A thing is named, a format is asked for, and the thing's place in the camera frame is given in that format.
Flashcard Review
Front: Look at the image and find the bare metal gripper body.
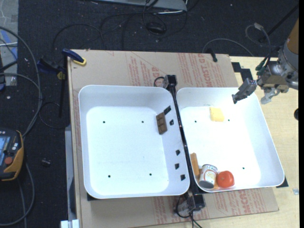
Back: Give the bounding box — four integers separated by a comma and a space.
257, 62, 291, 94

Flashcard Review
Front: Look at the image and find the yellow cheese block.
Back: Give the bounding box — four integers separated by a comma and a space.
209, 106, 225, 123

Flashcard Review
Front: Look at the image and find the white plastic tray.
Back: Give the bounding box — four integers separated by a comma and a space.
78, 84, 191, 200
176, 86, 285, 193

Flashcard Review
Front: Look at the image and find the thin black rod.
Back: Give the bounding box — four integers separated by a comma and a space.
167, 84, 198, 195

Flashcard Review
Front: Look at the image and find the orange stick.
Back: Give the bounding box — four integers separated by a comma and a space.
190, 152, 200, 177

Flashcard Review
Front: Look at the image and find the brown chocolate bar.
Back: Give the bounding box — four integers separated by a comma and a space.
155, 112, 169, 135

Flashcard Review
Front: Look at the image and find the red tomato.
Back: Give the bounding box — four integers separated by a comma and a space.
216, 170, 236, 189

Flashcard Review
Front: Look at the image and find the white and orange can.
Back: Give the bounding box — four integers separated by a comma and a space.
198, 163, 219, 190

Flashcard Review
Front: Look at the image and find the brown cardboard board red print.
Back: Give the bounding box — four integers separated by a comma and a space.
67, 48, 280, 228

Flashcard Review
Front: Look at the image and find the black block with thin wires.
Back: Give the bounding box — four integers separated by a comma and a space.
175, 193, 206, 218
163, 74, 178, 89

